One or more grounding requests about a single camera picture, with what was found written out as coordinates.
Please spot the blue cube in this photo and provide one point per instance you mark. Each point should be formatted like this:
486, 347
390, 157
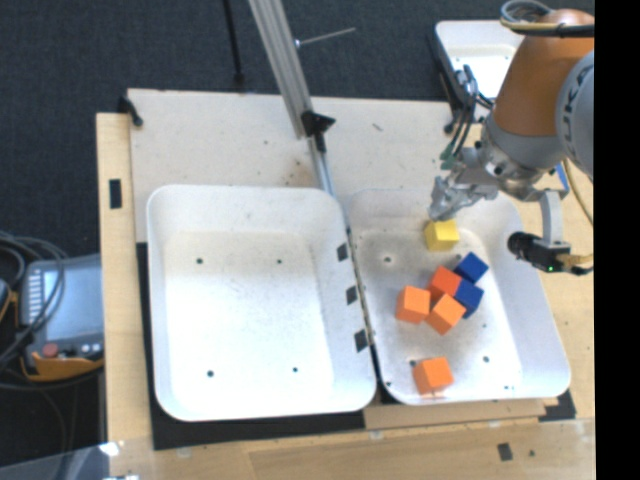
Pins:
472, 267
472, 298

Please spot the black cylinder on white bracket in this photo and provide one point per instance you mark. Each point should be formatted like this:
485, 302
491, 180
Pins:
537, 250

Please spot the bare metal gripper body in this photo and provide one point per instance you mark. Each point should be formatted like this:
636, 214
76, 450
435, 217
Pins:
480, 175

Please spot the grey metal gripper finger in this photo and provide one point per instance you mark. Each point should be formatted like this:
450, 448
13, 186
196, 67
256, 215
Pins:
457, 202
438, 199

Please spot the orange cube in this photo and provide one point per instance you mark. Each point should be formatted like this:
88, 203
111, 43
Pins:
446, 314
413, 304
445, 280
433, 375

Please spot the pale flat board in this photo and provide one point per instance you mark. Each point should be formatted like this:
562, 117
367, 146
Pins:
225, 138

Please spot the white plastic tray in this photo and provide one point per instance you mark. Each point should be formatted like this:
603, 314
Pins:
250, 308
490, 368

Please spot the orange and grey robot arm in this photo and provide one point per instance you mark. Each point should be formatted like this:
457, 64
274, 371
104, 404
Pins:
540, 83

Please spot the yellow cube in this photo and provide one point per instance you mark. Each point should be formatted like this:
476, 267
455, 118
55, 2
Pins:
442, 236

